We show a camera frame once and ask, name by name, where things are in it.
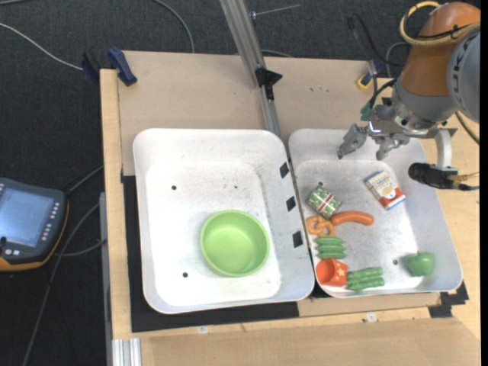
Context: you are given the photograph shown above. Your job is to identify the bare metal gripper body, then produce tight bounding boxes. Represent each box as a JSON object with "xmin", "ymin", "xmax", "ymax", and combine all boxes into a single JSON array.
[{"xmin": 366, "ymin": 104, "xmax": 440, "ymax": 146}]

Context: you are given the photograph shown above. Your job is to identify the white blue red carton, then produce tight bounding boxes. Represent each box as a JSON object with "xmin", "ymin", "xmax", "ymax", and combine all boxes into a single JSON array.
[{"xmin": 364, "ymin": 170, "xmax": 406, "ymax": 211}]

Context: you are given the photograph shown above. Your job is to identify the green asparagus bundle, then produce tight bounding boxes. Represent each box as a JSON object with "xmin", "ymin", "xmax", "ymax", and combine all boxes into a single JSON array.
[{"xmin": 345, "ymin": 266, "xmax": 386, "ymax": 292}]

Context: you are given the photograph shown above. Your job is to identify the green bowl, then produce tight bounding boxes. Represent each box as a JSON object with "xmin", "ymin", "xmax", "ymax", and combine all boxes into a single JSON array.
[{"xmin": 199, "ymin": 209, "xmax": 271, "ymax": 278}]

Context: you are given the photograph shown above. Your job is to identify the black cylinder on white bracket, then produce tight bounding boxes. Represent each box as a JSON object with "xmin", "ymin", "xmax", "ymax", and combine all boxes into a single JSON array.
[{"xmin": 407, "ymin": 127, "xmax": 459, "ymax": 190}]

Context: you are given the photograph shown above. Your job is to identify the orange pretzel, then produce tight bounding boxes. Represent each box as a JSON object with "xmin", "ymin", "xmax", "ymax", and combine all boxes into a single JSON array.
[{"xmin": 305, "ymin": 214, "xmax": 336, "ymax": 238}]

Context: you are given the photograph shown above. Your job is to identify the green apple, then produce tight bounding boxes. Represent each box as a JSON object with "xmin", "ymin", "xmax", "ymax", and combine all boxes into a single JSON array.
[{"xmin": 403, "ymin": 251, "xmax": 436, "ymax": 278}]

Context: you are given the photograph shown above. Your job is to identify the orange sausage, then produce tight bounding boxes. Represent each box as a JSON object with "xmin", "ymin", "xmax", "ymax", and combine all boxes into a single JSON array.
[{"xmin": 329, "ymin": 210, "xmax": 375, "ymax": 227}]

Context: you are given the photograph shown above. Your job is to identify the brown cardboard board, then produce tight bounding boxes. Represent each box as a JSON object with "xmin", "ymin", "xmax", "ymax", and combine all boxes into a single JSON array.
[{"xmin": 116, "ymin": 50, "xmax": 464, "ymax": 319}]

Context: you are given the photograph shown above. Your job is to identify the green pea pods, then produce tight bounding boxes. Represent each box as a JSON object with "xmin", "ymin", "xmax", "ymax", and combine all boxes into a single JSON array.
[{"xmin": 313, "ymin": 236, "xmax": 348, "ymax": 261}]

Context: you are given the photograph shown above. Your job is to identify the white plastic tray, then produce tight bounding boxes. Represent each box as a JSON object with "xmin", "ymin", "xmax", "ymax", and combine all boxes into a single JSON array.
[
  {"xmin": 287, "ymin": 127, "xmax": 464, "ymax": 300},
  {"xmin": 132, "ymin": 127, "xmax": 316, "ymax": 315}
]

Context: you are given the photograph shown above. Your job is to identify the orange cup with yellow star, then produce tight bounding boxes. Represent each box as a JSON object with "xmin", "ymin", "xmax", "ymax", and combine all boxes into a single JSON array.
[{"xmin": 315, "ymin": 258, "xmax": 349, "ymax": 289}]

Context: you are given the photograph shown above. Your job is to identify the green gift box red ribbon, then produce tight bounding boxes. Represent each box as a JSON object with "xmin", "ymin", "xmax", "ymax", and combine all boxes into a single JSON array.
[{"xmin": 307, "ymin": 185, "xmax": 342, "ymax": 220}]

